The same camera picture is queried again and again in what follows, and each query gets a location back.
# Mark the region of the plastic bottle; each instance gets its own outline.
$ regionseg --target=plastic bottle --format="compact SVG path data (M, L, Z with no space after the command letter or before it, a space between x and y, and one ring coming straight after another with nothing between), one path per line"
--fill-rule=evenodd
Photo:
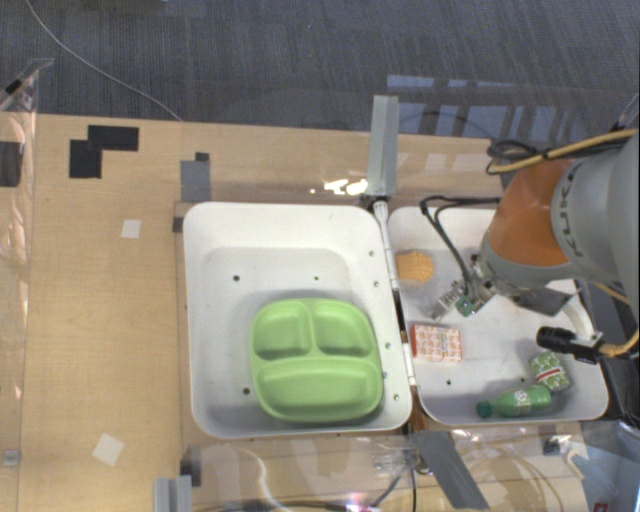
M481 418L498 413L508 418L542 411L551 405L551 393L541 385L511 389L500 393L494 400L478 402L476 410Z

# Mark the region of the green can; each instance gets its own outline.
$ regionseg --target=green can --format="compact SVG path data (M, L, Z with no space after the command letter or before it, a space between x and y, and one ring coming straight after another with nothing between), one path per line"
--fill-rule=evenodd
M546 386L552 393L559 393L571 386L571 380L560 359L553 352L543 352L529 361L536 384Z

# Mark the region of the wooden table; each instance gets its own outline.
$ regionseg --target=wooden table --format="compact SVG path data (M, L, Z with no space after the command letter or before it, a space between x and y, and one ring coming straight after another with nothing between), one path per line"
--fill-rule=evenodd
M102 179L70 179L69 141L86 140L90 124L138 127L138 151L105 151ZM183 432L189 404L180 393L172 232L180 162L209 154L214 199L350 204L354 197L324 187L365 177L368 134L53 115L39 116L37 134L19 510L151 510L153 480L177 476L191 435ZM500 194L499 180L483 172L485 147L482 140L402 135L398 204L415 204L426 191ZM141 221L139 238L122 238L126 220ZM575 425L559 431L579 434ZM92 456L105 433L124 443L113 466ZM528 441L538 446L533 434ZM209 440L205 450L215 452L218 476L211 473L211 485L196 490L194 499L203 507L231 499L222 494L233 485L242 492L236 498L264 494L255 483L261 467L275 496L298 496L300 489L328 496L331 482L377 494L387 480L371 480L371 449L358 439L255 443L242 445L245 452ZM553 480L565 507L584 503L566 465L535 452L528 463ZM481 465L474 476L491 503L508 494L528 504L536 487L505 464L503 479ZM304 471L315 473L305 480ZM257 479L250 489L249 475ZM432 476L420 477L419 485L419 510L450 509ZM399 488L385 510L408 509L411 492L406 482ZM545 492L549 504L556 503ZM12 510L11 500L0 503Z

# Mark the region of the white tape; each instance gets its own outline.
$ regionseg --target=white tape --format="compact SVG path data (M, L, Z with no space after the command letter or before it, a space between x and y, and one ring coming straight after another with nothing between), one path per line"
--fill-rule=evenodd
M398 153L398 159L396 160L397 169L400 169L409 158L409 153Z
M442 153L429 153L427 155L427 163L424 166L424 172L436 175L449 172L447 168L447 155Z
M120 233L120 236L122 238L140 238L141 225L141 220L125 220L124 224L122 224L122 233Z
M124 443L122 441L118 441L115 437L105 433L100 437L100 441L98 441L91 455L109 466L115 466L123 448Z
M452 172L474 172L484 171L490 158L484 153L470 153L467 155L457 155L453 161Z

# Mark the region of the green plate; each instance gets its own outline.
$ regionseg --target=green plate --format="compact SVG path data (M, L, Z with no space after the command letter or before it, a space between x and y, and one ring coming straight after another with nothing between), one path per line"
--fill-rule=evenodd
M332 423L372 412L382 369L367 316L348 302L272 302L251 325L251 373L262 408L286 421Z

